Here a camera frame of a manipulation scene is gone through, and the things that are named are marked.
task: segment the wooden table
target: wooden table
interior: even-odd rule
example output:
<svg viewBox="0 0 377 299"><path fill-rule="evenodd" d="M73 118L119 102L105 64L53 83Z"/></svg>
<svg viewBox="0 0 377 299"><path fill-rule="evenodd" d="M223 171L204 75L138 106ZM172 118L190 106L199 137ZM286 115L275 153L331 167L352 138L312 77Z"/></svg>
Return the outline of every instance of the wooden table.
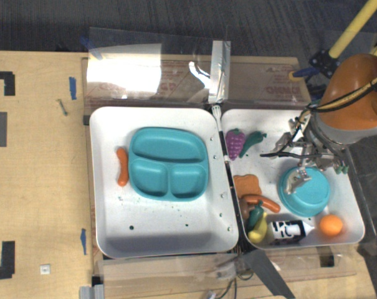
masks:
<svg viewBox="0 0 377 299"><path fill-rule="evenodd" d="M79 288L91 284L82 124L82 59L86 56L0 51L0 71L16 76L15 96L4 96L0 80L0 112L7 112L7 146L0 148L0 261L2 242L15 241L16 245L15 274L0 280L0 298L78 298ZM70 96L69 77L77 81L76 100ZM87 233L86 255L82 229ZM375 298L363 258L350 253L355 275L289 282L289 287L298 298ZM44 264L50 264L50 274L41 274ZM263 285L238 290L238 298L270 295ZM203 292L161 297L203 298Z"/></svg>

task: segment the floor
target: floor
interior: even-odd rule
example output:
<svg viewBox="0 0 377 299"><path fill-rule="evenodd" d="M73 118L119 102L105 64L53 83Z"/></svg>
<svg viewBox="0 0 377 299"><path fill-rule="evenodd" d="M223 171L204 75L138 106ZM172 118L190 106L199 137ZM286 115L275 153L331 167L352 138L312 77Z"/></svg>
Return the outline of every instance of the floor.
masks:
<svg viewBox="0 0 377 299"><path fill-rule="evenodd" d="M233 55L294 56L305 67L316 51L333 45L366 1L0 0L0 50L84 51L80 36L99 27L228 39ZM341 59L369 52L376 41L377 12ZM370 220L360 251L377 292L377 136L350 151L369 205L361 206Z"/></svg>

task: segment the black cable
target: black cable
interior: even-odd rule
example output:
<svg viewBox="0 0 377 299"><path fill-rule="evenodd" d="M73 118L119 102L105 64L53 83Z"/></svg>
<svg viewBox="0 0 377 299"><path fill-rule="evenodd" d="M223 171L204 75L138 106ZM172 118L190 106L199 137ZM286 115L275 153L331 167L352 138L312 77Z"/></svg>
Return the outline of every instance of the black cable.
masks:
<svg viewBox="0 0 377 299"><path fill-rule="evenodd" d="M237 292L238 292L238 289L237 289L237 278L234 278L234 299L237 299Z"/></svg>
<svg viewBox="0 0 377 299"><path fill-rule="evenodd" d="M371 87L369 89L367 89L364 93L360 94L359 96L357 96L356 98L350 100L349 102L346 102L346 103L344 103L342 105L339 105L338 107L333 107L333 108L317 108L316 107L316 108L312 108L312 107L308 106L307 108L310 111L317 112L317 113L327 113L327 112L334 112L334 111L337 111L337 110L341 110L342 108L348 107L349 105L352 105L353 103L357 102L358 100L361 100L363 97L365 97L366 95L370 94L372 91L376 90L376 88L377 88L377 82L375 84L371 84ZM336 99L334 99L334 100L332 100L332 101L330 101L330 102L328 102L326 104L323 104L322 107L325 106L325 105L334 104L337 101L340 101L342 98L345 98L345 97L347 97L347 96L349 96L349 95L351 95L351 94L353 94L353 93L355 93L357 91L358 90L354 90L354 91L352 91L350 93L347 93L347 94L345 94L345 95L343 95L341 97L338 97L338 98L336 98Z"/></svg>
<svg viewBox="0 0 377 299"><path fill-rule="evenodd" d="M304 159L304 158L317 158L321 157L321 154L309 154L309 155L299 155L289 152L279 152L279 153L270 153L270 154L261 154L260 157L292 157L292 158L298 158L298 159Z"/></svg>
<svg viewBox="0 0 377 299"><path fill-rule="evenodd" d="M243 280L243 281L248 281L249 279L251 279L252 277L254 276L254 273L253 272L251 272L251 274L249 275L249 277L243 277L242 276L242 273L240 273L239 275L238 275L238 278L240 278L241 280Z"/></svg>
<svg viewBox="0 0 377 299"><path fill-rule="evenodd" d="M295 136L297 136L299 131L300 131L300 127L298 127L295 130L295 133L290 137L288 142L286 142L286 144L281 149L279 149L278 151L276 151L274 153L260 154L260 157L274 157L274 156L278 156L280 153L283 153L283 150L286 149L289 145L292 144L293 139L295 138Z"/></svg>
<svg viewBox="0 0 377 299"><path fill-rule="evenodd" d="M219 297L216 297L215 299L222 299L222 298L224 298L227 295L228 291L231 289L231 286L232 286L232 283L234 282L234 280L236 280L236 279L231 280L229 282L226 290L222 293L222 295L220 295Z"/></svg>

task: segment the toy sausage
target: toy sausage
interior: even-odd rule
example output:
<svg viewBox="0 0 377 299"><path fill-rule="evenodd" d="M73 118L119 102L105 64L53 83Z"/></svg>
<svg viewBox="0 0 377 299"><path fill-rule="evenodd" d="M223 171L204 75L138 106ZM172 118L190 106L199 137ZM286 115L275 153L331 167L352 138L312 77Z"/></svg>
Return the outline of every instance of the toy sausage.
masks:
<svg viewBox="0 0 377 299"><path fill-rule="evenodd" d="M128 157L126 151L123 148L118 148L116 155L118 156L120 162L120 175L118 178L118 185L123 187L128 182Z"/></svg>
<svg viewBox="0 0 377 299"><path fill-rule="evenodd" d="M280 212L281 206L279 206L276 202L268 199L267 197L260 196L260 195L245 195L243 198L246 200L248 204L258 204L259 201L263 202L263 207L270 209L272 212Z"/></svg>

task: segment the toy orange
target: toy orange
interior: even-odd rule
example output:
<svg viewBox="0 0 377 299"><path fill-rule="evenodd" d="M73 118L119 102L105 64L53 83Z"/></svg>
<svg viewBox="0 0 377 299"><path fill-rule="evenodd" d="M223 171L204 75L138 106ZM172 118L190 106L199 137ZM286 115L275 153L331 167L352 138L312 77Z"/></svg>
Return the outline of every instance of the toy orange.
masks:
<svg viewBox="0 0 377 299"><path fill-rule="evenodd" d="M333 237L341 232L343 223L338 216L330 214L321 218L319 227L323 234Z"/></svg>

